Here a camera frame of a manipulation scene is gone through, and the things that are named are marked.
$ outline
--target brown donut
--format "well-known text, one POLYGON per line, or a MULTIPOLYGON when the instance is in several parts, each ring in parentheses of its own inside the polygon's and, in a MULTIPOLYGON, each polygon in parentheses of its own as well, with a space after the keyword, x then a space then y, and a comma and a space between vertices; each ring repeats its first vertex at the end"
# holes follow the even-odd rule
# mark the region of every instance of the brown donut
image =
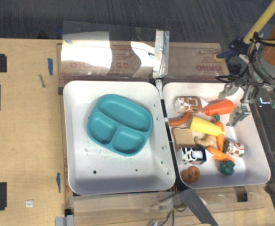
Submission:
POLYGON ((194 166, 189 169, 185 169, 181 173, 181 178, 186 183, 194 183, 200 177, 200 170, 194 166))

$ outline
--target orange carrot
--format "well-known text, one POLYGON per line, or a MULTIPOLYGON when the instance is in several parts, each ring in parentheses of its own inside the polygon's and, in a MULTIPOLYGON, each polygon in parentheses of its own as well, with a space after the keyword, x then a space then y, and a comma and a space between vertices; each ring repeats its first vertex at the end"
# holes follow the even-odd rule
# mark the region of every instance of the orange carrot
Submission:
POLYGON ((231 160, 232 162, 235 162, 234 159, 232 159, 230 156, 227 154, 221 152, 219 149, 213 147, 213 146, 208 146, 206 147, 206 150, 209 151, 211 154, 213 154, 214 159, 220 160, 220 161, 229 161, 231 160))
MULTIPOLYGON (((220 115, 215 115, 214 118, 217 120, 215 123, 217 126, 221 127, 221 130, 224 131, 224 124, 220 122, 220 115)), ((224 134, 219 134, 217 136, 217 145, 219 150, 222 152, 224 149, 224 140, 225 140, 225 135, 224 134)))
POLYGON ((170 120, 169 124, 170 124, 170 126, 180 126, 180 125, 186 123, 191 118, 191 116, 192 116, 192 112, 188 111, 181 118, 176 119, 176 120, 170 120))

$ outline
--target wooden table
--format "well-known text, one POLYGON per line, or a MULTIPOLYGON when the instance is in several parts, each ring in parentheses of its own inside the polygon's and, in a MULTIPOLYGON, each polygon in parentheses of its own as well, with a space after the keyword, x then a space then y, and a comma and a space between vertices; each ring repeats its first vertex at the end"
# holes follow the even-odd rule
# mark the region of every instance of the wooden table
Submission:
MULTIPOLYGON (((55 225, 56 216, 64 215, 59 43, 60 40, 0 39, 0 54, 8 59, 7 72, 0 73, 0 182, 7 183, 7 207, 0 210, 0 226, 50 226, 55 225), (48 69, 49 58, 53 60, 53 75, 48 69), (61 192, 57 174, 60 174, 61 192), (33 207, 26 207, 26 200, 33 200, 33 207)), ((263 207, 213 213, 215 220, 220 225, 275 225, 270 196, 264 190, 260 194, 263 207)), ((199 221, 195 216, 176 217, 175 225, 199 225, 199 221)))

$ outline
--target black floor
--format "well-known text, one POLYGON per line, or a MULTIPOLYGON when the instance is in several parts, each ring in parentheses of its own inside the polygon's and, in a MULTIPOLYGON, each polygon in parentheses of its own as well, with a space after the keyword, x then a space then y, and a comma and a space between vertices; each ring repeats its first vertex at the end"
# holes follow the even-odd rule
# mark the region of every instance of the black floor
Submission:
MULTIPOLYGON (((176 42, 228 44, 244 36, 272 0, 0 0, 0 38, 59 38, 63 21, 170 31, 176 42)), ((264 27, 268 36, 275 15, 264 27)), ((259 109, 275 161, 275 110, 259 109)), ((272 198, 275 205, 275 194, 272 198)))

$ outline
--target teal plate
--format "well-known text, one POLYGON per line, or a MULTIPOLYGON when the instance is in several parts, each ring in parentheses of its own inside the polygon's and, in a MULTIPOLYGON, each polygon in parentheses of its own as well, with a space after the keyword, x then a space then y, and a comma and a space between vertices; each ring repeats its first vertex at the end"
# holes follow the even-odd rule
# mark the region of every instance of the teal plate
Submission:
POLYGON ((151 114, 135 102, 114 94, 101 97, 87 123, 89 137, 123 156, 137 154, 151 133, 151 114))

